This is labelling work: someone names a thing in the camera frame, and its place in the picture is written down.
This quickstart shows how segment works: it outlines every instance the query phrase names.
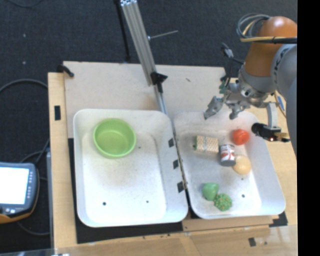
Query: can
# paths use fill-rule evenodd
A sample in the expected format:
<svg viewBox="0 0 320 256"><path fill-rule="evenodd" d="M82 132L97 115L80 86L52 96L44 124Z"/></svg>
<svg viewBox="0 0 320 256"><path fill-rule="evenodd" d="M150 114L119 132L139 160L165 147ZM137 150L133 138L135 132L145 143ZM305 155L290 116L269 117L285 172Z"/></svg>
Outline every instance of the can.
<svg viewBox="0 0 320 256"><path fill-rule="evenodd" d="M224 144L220 146L220 164L230 167L236 164L235 146L232 144Z"/></svg>

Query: black floor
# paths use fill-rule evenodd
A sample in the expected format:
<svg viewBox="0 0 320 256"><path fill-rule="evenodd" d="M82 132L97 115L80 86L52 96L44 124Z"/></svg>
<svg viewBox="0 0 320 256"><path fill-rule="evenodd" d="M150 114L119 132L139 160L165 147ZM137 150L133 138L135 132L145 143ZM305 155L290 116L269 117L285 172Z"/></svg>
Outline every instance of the black floor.
<svg viewBox="0 0 320 256"><path fill-rule="evenodd" d="M49 138L47 83L63 61L124 62L125 45L113 0L0 1L0 162L20 162L40 151ZM149 36L178 30L150 42L156 64L225 66L221 43L244 59L249 44L240 43L236 26L248 13L285 16L298 22L298 0L139 0ZM127 25L132 63L139 63ZM29 161L34 162L37 156ZM46 158L38 163L46 177ZM27 229L49 231L48 187L41 180L34 213L21 220ZM31 235L16 223L0 224L0 253L50 248L48 236Z"/></svg>

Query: bowl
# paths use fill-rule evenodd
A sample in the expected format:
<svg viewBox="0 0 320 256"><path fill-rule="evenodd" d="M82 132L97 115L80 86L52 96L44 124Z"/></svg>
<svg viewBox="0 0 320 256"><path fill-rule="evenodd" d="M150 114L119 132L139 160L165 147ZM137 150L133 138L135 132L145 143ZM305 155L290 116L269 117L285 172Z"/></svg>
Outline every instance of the bowl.
<svg viewBox="0 0 320 256"><path fill-rule="evenodd" d="M136 133L125 121L109 118L98 123L93 130L93 141L106 158L122 158L136 146Z"/></svg>

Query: white tray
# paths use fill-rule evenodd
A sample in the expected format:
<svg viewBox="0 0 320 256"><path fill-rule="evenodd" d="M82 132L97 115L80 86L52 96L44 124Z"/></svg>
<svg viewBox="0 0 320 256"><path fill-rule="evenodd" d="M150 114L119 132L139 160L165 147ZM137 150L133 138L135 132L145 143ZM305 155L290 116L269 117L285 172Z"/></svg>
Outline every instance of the white tray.
<svg viewBox="0 0 320 256"><path fill-rule="evenodd" d="M119 118L136 133L127 156L108 159L93 142L97 123ZM73 119L77 213L90 227L179 222L188 213L170 119L153 110L83 109Z"/></svg>
<svg viewBox="0 0 320 256"><path fill-rule="evenodd" d="M229 114L229 111L220 111L205 120L203 112L181 112L174 119L191 208L203 219L282 213L286 202L266 141L251 132L251 126L259 121L247 111L241 112L234 120L229 119ZM248 156L251 161L252 170L247 175L237 174L232 167L221 166L219 154L196 152L193 148L197 135L218 138L219 145L234 144L232 131L239 128L250 133L246 144L235 146L236 154ZM219 184L219 193L231 197L232 207L220 211L212 201L206 200L202 195L204 183Z"/></svg>

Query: red tomato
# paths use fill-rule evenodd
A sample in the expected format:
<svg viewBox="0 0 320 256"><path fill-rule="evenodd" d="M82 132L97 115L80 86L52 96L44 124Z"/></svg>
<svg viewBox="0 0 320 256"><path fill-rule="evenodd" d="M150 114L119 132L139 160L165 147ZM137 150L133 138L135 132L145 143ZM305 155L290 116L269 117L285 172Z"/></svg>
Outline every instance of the red tomato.
<svg viewBox="0 0 320 256"><path fill-rule="evenodd" d="M249 140L249 133L243 129L237 129L232 133L232 137L236 145L242 145Z"/></svg>

